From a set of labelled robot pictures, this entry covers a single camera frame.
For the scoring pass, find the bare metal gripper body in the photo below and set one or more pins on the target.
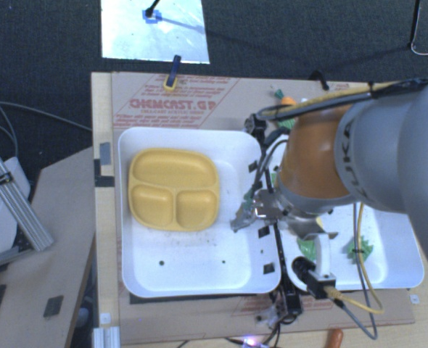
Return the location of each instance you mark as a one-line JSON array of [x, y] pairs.
[[272, 210]]

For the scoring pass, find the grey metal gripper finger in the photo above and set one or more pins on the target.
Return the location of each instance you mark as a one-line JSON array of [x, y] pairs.
[[240, 224], [247, 209]]

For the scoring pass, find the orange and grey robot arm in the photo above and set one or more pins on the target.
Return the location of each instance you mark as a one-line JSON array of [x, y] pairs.
[[377, 147]]

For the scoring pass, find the thin black rod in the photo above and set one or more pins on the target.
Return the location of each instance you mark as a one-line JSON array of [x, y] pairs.
[[281, 252]]

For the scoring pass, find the white plastic tray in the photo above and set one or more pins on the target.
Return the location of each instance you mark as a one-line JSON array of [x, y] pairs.
[[199, 259], [391, 245]]

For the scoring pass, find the yellow divided plate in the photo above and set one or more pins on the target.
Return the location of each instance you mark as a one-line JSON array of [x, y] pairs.
[[174, 189]]

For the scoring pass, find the green toy vegetable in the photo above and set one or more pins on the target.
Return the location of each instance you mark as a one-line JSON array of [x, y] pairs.
[[286, 123]]

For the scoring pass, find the orange carrot with green top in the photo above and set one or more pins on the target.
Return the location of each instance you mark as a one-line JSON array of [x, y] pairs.
[[288, 100]]

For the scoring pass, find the brown cardboard board, red print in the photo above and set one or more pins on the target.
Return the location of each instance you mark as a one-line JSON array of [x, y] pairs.
[[185, 321]]

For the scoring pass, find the orange sausage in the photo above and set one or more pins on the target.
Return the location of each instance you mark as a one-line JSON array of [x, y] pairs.
[[335, 339]]

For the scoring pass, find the black cylinder on white bracket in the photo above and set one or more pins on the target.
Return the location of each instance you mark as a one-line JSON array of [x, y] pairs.
[[323, 256]]

